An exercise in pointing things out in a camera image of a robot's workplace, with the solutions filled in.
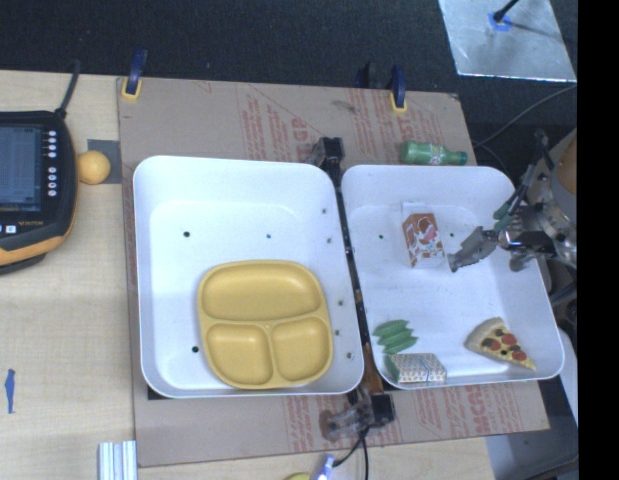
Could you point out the green plastic bottle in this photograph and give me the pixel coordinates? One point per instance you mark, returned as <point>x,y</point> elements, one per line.
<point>429,153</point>

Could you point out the yellow toy fruit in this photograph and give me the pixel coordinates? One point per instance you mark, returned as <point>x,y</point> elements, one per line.
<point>296,476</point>

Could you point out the orange and white carton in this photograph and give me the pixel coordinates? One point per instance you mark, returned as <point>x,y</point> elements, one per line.
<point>423,238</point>

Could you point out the white plastic tray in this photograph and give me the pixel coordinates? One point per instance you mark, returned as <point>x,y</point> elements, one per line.
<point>229,208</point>
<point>439,298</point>

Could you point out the yellow lemon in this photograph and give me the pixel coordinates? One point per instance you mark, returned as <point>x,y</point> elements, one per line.
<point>94,167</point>

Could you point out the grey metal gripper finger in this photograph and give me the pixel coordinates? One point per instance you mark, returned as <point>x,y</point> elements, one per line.
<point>523,262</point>
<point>471,250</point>

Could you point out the brown cardboard board red print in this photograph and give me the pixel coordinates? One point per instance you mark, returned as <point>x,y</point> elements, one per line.
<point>199,118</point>

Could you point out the pizza slice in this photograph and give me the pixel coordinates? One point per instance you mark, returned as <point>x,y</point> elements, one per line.
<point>501,345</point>

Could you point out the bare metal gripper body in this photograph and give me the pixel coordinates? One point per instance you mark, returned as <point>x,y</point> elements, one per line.
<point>554,228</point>

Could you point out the pale patterned packet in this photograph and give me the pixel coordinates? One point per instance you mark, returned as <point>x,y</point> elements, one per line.
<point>419,368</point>

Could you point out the thin black rod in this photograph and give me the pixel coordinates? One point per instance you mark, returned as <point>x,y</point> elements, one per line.
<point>350,263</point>

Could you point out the yellow divided plate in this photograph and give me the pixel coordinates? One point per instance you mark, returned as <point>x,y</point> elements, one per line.
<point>264,313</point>

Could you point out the green pea pods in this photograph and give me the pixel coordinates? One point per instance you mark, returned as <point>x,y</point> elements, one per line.
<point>395,336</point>

